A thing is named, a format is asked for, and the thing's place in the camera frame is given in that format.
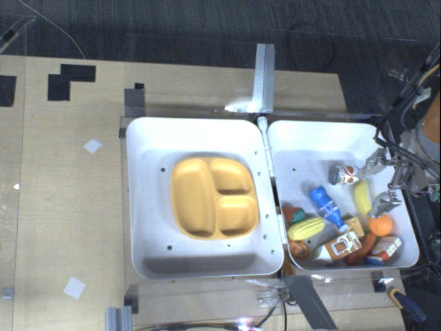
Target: brown toy food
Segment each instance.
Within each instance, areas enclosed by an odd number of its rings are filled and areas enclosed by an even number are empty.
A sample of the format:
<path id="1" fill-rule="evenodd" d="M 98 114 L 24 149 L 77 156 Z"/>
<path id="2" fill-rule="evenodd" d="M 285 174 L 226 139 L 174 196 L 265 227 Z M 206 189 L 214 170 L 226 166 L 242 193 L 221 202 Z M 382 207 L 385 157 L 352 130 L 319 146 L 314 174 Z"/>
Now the brown toy food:
<path id="1" fill-rule="evenodd" d="M 289 252 L 296 260 L 306 260 L 309 256 L 309 247 L 303 240 L 291 240 L 289 242 Z"/>
<path id="2" fill-rule="evenodd" d="M 377 237 L 375 236 L 374 233 L 370 232 L 365 237 L 365 239 L 363 239 L 361 248 L 353 252 L 352 254 L 346 256 L 345 263 L 349 266 L 356 265 L 357 262 L 364 259 L 371 252 L 371 249 L 375 245 L 376 241 L 377 241 Z"/>
<path id="3" fill-rule="evenodd" d="M 369 230 L 377 237 L 387 236 L 393 228 L 393 221 L 391 217 L 383 213 L 378 218 L 371 218 L 369 220 Z"/>

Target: orange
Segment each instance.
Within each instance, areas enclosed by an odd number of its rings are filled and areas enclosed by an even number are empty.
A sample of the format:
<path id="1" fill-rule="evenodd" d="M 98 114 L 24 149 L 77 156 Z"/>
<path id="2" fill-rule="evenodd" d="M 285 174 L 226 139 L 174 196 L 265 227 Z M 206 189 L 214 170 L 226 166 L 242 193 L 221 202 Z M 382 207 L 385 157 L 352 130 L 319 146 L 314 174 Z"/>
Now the orange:
<path id="1" fill-rule="evenodd" d="M 393 221 L 391 217 L 387 214 L 383 213 L 378 218 L 371 218 L 369 220 L 369 229 L 373 232 L 377 237 L 385 237 L 387 236 L 393 228 Z"/>

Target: orange divided tray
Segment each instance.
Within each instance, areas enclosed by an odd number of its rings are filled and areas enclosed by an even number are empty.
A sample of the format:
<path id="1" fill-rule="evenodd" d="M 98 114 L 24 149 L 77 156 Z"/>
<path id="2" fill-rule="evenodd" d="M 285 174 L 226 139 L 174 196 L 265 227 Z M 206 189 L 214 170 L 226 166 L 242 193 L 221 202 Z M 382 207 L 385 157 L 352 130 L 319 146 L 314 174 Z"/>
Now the orange divided tray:
<path id="1" fill-rule="evenodd" d="M 172 207 L 177 226 L 194 239 L 241 237 L 259 221 L 251 173 L 233 159 L 194 157 L 176 164 Z"/>

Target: white square marker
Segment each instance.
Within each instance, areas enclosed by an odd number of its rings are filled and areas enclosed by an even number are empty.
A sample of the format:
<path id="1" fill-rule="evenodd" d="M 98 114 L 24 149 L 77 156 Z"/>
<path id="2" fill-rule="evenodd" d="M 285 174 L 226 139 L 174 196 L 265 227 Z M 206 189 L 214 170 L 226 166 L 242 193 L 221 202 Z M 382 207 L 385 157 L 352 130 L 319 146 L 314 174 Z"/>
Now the white square marker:
<path id="1" fill-rule="evenodd" d="M 68 285 L 64 288 L 64 292 L 76 300 L 80 299 L 81 293 L 83 293 L 85 283 L 79 281 L 75 277 L 70 277 Z"/>
<path id="2" fill-rule="evenodd" d="M 96 150 L 98 150 L 103 144 L 96 140 L 96 139 L 92 139 L 89 142 L 87 142 L 83 147 L 89 151 L 90 153 L 95 153 Z"/>

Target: white cable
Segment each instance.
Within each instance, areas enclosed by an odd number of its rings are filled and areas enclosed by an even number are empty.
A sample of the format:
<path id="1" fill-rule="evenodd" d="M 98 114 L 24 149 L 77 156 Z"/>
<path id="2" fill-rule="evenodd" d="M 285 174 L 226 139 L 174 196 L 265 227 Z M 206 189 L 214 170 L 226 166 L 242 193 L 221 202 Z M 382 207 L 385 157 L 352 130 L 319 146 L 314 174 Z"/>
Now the white cable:
<path id="1" fill-rule="evenodd" d="M 57 30 L 62 31 L 63 34 L 65 34 L 66 36 L 68 36 L 68 38 L 72 41 L 72 43 L 76 46 L 76 48 L 78 49 L 78 51 L 80 52 L 81 56 L 84 59 L 87 59 L 82 51 L 82 49 L 80 48 L 80 46 L 78 45 L 78 43 L 75 41 L 75 39 L 73 39 L 73 37 L 67 33 L 63 28 L 61 28 L 60 26 L 58 26 L 55 22 L 52 22 L 51 20 L 49 20 L 46 16 L 43 16 L 40 12 L 38 12 L 37 10 L 35 10 L 34 8 L 32 8 L 31 6 L 29 6 L 27 3 L 25 3 L 23 0 L 17 0 L 19 3 L 22 3 L 25 7 L 27 7 L 28 9 L 30 9 L 31 11 L 35 12 L 37 15 L 39 15 L 42 19 L 45 19 L 47 22 L 49 22 L 51 25 L 53 25 Z"/>

